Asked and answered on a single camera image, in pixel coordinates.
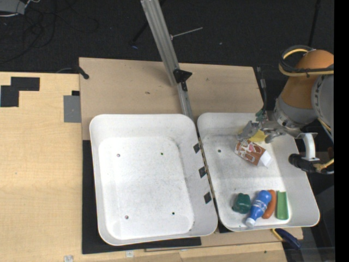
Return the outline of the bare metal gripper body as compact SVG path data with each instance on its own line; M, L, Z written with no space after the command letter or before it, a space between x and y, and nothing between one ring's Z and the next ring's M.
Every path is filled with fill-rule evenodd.
M286 134L296 138L301 133L297 124L283 117L277 120L264 119L258 125L267 138L276 138Z

